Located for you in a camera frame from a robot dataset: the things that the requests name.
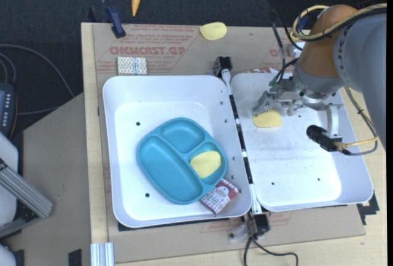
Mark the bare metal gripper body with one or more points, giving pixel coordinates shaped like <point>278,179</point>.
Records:
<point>288,91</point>

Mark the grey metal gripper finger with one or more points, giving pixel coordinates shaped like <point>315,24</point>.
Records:
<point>264,102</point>
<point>284,108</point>

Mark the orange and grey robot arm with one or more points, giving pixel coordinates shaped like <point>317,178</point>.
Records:
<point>359,53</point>

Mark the yellow potato chip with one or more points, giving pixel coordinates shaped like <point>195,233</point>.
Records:
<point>213,31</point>
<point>268,121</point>
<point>205,163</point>

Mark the thin black and white rod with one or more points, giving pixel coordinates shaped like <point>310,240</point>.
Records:
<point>240,132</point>

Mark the white plastic tray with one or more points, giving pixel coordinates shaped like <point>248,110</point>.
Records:
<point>291,166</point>
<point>132,166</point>

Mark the brown cardboard board red print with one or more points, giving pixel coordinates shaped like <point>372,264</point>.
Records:
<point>184,49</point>

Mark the red and white packet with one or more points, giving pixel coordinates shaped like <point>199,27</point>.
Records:
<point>219,197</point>

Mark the blue divided plate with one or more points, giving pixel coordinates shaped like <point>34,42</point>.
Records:
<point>167,163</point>

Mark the orange carrot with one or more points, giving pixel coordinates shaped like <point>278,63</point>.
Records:
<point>135,5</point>

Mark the black cylinder on white bracket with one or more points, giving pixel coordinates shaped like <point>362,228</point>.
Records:
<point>322,135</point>

